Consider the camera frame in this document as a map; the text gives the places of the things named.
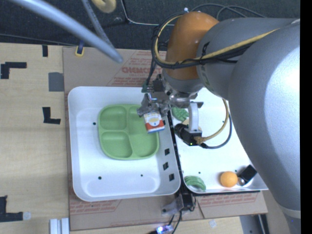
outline green plate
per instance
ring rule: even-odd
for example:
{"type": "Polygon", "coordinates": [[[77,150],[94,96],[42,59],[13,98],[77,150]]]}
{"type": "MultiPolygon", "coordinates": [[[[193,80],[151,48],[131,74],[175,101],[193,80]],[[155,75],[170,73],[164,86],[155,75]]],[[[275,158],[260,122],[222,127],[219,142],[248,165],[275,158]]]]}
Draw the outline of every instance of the green plate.
{"type": "Polygon", "coordinates": [[[159,149],[158,133],[147,133],[139,105],[119,104],[103,108],[98,115],[98,132],[103,152],[115,159],[143,159],[159,149]]]}

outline white tray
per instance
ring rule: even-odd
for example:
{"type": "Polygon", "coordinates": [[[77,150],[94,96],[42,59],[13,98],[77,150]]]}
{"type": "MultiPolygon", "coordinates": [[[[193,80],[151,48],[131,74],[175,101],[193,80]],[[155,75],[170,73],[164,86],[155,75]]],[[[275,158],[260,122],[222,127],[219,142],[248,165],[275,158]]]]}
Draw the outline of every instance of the white tray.
{"type": "MultiPolygon", "coordinates": [[[[204,102],[203,106],[198,110],[199,126],[202,128],[203,136],[214,134],[220,129],[225,119],[225,107],[222,99],[213,95],[207,89],[202,89],[194,101],[204,102]]],[[[180,122],[173,119],[173,123],[176,125],[180,122]]],[[[227,124],[219,135],[205,143],[209,146],[217,146],[223,143],[228,137],[229,127],[230,125],[227,124]]],[[[238,173],[249,164],[252,165],[238,139],[234,126],[230,141],[218,149],[203,149],[199,146],[190,147],[178,137],[176,137],[176,144],[183,177],[198,176],[206,185],[206,191],[204,192],[191,186],[188,187],[197,194],[252,192],[268,189],[259,174],[243,187],[235,185],[232,188],[225,188],[220,184],[219,177],[222,172],[232,171],[238,173]]]]}
{"type": "Polygon", "coordinates": [[[156,155],[116,160],[101,149],[97,118],[112,104],[141,104],[141,88],[77,87],[68,95],[73,187],[84,201],[172,195],[181,185],[168,124],[156,155]]]}

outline brown tube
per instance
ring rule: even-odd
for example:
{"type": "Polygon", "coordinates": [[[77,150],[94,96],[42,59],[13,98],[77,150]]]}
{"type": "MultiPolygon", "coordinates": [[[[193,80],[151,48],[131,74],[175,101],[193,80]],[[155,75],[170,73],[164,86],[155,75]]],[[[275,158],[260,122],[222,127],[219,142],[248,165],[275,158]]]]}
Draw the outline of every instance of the brown tube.
{"type": "MultiPolygon", "coordinates": [[[[166,61],[176,62],[195,58],[200,40],[219,21],[208,14],[192,11],[181,16],[172,30],[166,61]]],[[[197,79],[196,67],[165,69],[169,76],[179,80],[197,79]]]]}

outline cardboard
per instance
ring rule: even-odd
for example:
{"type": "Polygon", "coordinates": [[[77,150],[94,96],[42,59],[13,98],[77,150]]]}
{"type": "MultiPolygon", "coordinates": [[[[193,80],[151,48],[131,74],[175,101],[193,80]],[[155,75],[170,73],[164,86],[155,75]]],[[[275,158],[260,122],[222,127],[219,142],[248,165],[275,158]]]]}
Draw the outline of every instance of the cardboard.
{"type": "MultiPolygon", "coordinates": [[[[78,199],[72,189],[68,93],[78,86],[141,87],[148,76],[151,63],[150,51],[120,49],[119,52],[124,58],[122,64],[116,64],[93,48],[85,48],[82,57],[75,56],[75,47],[63,48],[69,208],[72,231],[151,223],[161,224],[168,223],[171,218],[170,215],[163,215],[161,209],[175,199],[174,195],[90,203],[78,199]]],[[[156,68],[152,79],[160,73],[161,69],[156,68]]],[[[261,192],[199,196],[196,197],[196,200],[195,210],[185,213],[182,221],[267,213],[261,192]]]]}

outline hole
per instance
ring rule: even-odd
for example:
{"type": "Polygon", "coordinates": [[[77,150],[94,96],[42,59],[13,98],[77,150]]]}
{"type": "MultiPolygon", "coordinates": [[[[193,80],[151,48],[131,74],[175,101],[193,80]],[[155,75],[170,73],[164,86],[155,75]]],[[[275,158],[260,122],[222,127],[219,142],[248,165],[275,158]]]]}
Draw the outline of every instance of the hole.
{"type": "Polygon", "coordinates": [[[169,181],[174,180],[174,178],[175,178],[175,175],[174,175],[174,174],[170,174],[170,175],[169,175],[169,181]]]}
{"type": "Polygon", "coordinates": [[[162,167],[163,167],[164,171],[165,171],[166,169],[168,169],[168,168],[169,168],[168,162],[164,163],[164,164],[162,165],[162,167]]]}

